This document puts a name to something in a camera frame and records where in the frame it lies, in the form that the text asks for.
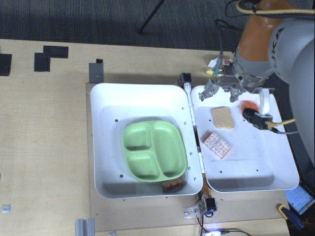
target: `black cable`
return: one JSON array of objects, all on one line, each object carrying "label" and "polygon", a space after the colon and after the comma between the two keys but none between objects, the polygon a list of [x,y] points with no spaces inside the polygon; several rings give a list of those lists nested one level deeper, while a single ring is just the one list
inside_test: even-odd
[{"label": "black cable", "polygon": [[[256,12],[259,11],[256,9],[256,5],[260,2],[261,0],[241,0],[239,2],[239,6],[241,9],[245,10],[251,10],[256,16],[260,17],[267,17],[267,18],[297,18],[297,19],[304,19],[304,20],[314,20],[315,15],[313,14],[303,14],[303,13],[279,13],[279,14],[257,14]],[[246,8],[246,4],[251,4],[251,8]]]},{"label": "black cable", "polygon": [[208,213],[208,214],[205,214],[205,216],[206,216],[207,218],[212,218],[212,217],[213,217],[213,212],[210,212],[210,213]]},{"label": "black cable", "polygon": [[205,231],[206,233],[208,233],[209,231],[203,227],[203,215],[202,215],[202,217],[201,217],[201,222],[200,222],[200,220],[199,220],[198,217],[197,217],[197,221],[198,221],[198,224],[199,224],[200,227],[201,227],[200,236],[202,236],[203,231]]},{"label": "black cable", "polygon": [[246,232],[239,230],[239,229],[227,229],[227,231],[228,231],[228,233],[243,233],[243,234],[246,234],[247,236],[252,236],[249,233],[246,233]]},{"label": "black cable", "polygon": [[202,192],[202,191],[199,191],[198,194],[197,194],[197,196],[198,196],[198,200],[197,200],[196,203],[198,203],[198,202],[202,199],[203,192]]},{"label": "black cable", "polygon": [[279,134],[279,135],[294,135],[294,134],[298,134],[298,133],[299,133],[298,130],[292,131],[292,132],[282,132],[282,131],[279,131],[279,130],[276,129],[276,128],[272,128],[270,131],[271,131],[271,132],[274,132],[274,133],[276,133],[276,134]]},{"label": "black cable", "polygon": [[228,8],[228,6],[231,4],[231,3],[233,3],[233,2],[235,2],[235,1],[239,1],[239,0],[231,0],[230,2],[228,2],[226,5],[225,5],[225,8],[224,8],[224,12],[225,12],[225,15],[226,15],[226,17],[228,17],[228,18],[238,18],[238,17],[246,17],[246,16],[248,16],[247,14],[238,14],[238,15],[229,15],[228,13],[227,13],[227,8]]},{"label": "black cable", "polygon": [[218,61],[217,61],[217,68],[220,69],[222,61],[223,61],[223,41],[222,41],[221,28],[226,28],[226,29],[235,30],[235,31],[243,31],[243,29],[238,28],[236,26],[232,26],[222,19],[216,19],[215,24],[216,24],[216,29],[218,32],[219,45],[220,45],[220,54],[219,54]]},{"label": "black cable", "polygon": [[[237,17],[243,17],[243,16],[250,16],[250,14],[238,14],[238,15],[229,15],[227,13],[227,8],[228,6],[239,0],[231,0],[225,5],[225,15],[229,18],[237,18]],[[256,9],[256,5],[260,2],[261,0],[241,0],[239,3],[240,8],[246,9],[246,10],[251,10],[256,16],[260,17],[266,17],[266,18],[297,18],[297,19],[304,19],[304,20],[314,20],[315,15],[311,14],[303,14],[303,13],[280,13],[280,14],[257,14],[256,12],[259,11]]]}]

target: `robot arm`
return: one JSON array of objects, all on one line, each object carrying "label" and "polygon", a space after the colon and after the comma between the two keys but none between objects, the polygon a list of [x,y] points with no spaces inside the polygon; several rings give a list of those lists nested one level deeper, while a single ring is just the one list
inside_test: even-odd
[{"label": "robot arm", "polygon": [[[275,11],[290,12],[277,17]],[[266,13],[267,17],[258,16]],[[289,84],[289,97],[297,128],[314,164],[314,12],[296,13],[285,0],[256,1],[238,48],[233,66],[210,79],[200,99],[211,97],[218,87],[236,101],[245,91],[259,91],[265,80],[276,73]]]}]

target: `green plate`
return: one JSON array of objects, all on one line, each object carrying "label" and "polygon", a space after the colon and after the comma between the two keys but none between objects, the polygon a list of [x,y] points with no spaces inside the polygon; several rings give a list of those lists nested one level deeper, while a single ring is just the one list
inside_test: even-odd
[{"label": "green plate", "polygon": [[129,125],[123,132],[123,149],[127,168],[139,181],[167,181],[180,177],[187,168],[182,136],[167,121]]}]

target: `electrical wire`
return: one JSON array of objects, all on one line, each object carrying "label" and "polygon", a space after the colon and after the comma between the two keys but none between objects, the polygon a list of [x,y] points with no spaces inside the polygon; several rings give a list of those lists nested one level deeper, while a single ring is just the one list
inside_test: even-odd
[{"label": "electrical wire", "polygon": [[199,191],[198,192],[198,200],[196,203],[198,203],[201,199],[202,199],[202,196],[203,196],[203,192],[202,191]]},{"label": "electrical wire", "polygon": [[309,14],[315,15],[313,9],[282,9],[282,10],[250,10],[241,7],[242,0],[236,3],[236,8],[239,12],[250,15],[280,15],[280,14]]},{"label": "electrical wire", "polygon": [[197,218],[198,224],[199,224],[200,227],[201,227],[200,236],[202,236],[203,231],[205,231],[206,233],[208,233],[209,231],[203,227],[203,215],[201,215],[201,222],[200,222],[200,220],[199,220],[198,217],[196,217],[196,218]]},{"label": "electrical wire", "polygon": [[248,16],[247,14],[229,15],[229,14],[227,13],[227,8],[228,8],[228,6],[229,6],[231,3],[235,2],[235,1],[239,1],[239,0],[231,0],[230,2],[228,2],[228,3],[225,5],[224,12],[225,12],[226,17],[228,17],[228,18],[247,17],[247,16]]},{"label": "electrical wire", "polygon": [[276,134],[279,134],[279,135],[294,135],[294,134],[299,133],[298,130],[292,131],[292,132],[282,132],[282,131],[277,130],[276,128],[272,128],[272,129],[270,129],[270,131],[274,132]]},{"label": "electrical wire", "polygon": [[213,212],[210,212],[208,214],[204,214],[207,218],[212,218],[213,217]]},{"label": "electrical wire", "polygon": [[245,231],[243,230],[239,230],[239,229],[227,229],[228,233],[243,233],[243,234],[246,234],[247,236],[252,236],[250,235],[249,233],[246,233]]},{"label": "electrical wire", "polygon": [[[259,10],[255,5],[260,0],[238,0],[236,9],[246,15],[257,15],[268,18],[300,18],[305,20],[315,19],[315,10],[313,9],[281,9],[281,10]],[[251,3],[251,9],[243,8],[244,4]]]},{"label": "electrical wire", "polygon": [[289,119],[289,120],[284,120],[282,122],[272,122],[272,121],[265,121],[265,124],[268,126],[268,128],[273,128],[273,127],[278,127],[281,125],[287,125],[290,123],[295,122],[295,119]]},{"label": "electrical wire", "polygon": [[222,19],[216,19],[215,20],[215,24],[216,24],[216,29],[217,29],[217,32],[218,32],[219,45],[220,45],[220,54],[219,54],[219,57],[217,59],[217,64],[216,64],[216,66],[213,69],[213,71],[214,71],[213,75],[217,76],[218,72],[219,72],[219,70],[221,68],[222,61],[223,61],[223,41],[222,41],[221,28],[226,28],[226,29],[235,30],[235,31],[243,31],[243,29],[235,27],[235,26],[232,26],[232,25],[228,24],[226,21],[224,21]]}]

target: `table surface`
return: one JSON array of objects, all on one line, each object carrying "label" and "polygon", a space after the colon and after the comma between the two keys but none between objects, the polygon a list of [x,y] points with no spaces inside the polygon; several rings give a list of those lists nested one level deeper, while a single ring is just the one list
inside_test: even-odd
[{"label": "table surface", "polygon": [[[69,57],[51,58],[50,72],[34,72],[34,53],[42,53],[44,45],[68,46]],[[105,82],[173,84],[180,73],[190,72],[194,85],[204,85],[207,64],[218,55],[21,40],[0,40],[0,53],[12,54],[10,76],[0,77],[0,206],[11,205],[10,213],[0,213],[0,235],[15,236],[75,235],[75,220],[90,217],[86,106],[90,62],[103,59]],[[276,211],[277,204],[287,204],[283,191],[213,196],[219,210],[205,220],[206,228],[289,235]],[[96,235],[113,230],[118,236],[199,235],[197,222],[182,218],[183,207],[193,198],[106,200],[113,216],[105,224],[111,227]],[[146,204],[138,207],[139,202]]]}]

